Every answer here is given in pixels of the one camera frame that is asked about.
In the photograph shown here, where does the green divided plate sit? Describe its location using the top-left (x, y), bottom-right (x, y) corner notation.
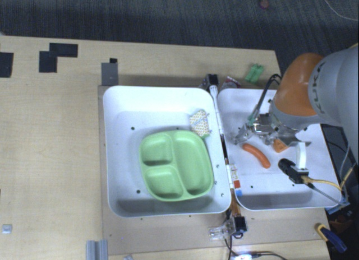
top-left (139, 129), bottom-right (215, 203)

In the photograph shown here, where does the green ribbed toy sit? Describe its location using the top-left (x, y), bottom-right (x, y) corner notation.
top-left (245, 63), bottom-right (266, 84)

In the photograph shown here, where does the orange toy wedge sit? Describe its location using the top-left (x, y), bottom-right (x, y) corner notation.
top-left (272, 138), bottom-right (290, 154)

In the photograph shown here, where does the white plastic tray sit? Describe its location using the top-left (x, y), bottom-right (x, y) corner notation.
top-left (102, 85), bottom-right (233, 219)
top-left (217, 88), bottom-right (344, 212)

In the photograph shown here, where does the orange sausage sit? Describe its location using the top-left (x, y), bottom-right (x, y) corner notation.
top-left (242, 142), bottom-right (272, 169)

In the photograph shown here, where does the yellow patterned white packet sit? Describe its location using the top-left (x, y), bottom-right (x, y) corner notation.
top-left (189, 109), bottom-right (211, 140)

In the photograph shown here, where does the red and white packet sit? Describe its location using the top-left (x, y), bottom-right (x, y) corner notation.
top-left (221, 76), bottom-right (242, 90)

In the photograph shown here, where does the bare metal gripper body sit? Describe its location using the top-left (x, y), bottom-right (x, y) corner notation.
top-left (246, 113), bottom-right (312, 146)

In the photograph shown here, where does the black block with thin wires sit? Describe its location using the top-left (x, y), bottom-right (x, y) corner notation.
top-left (205, 73), bottom-right (220, 87)
top-left (233, 216), bottom-right (248, 239)

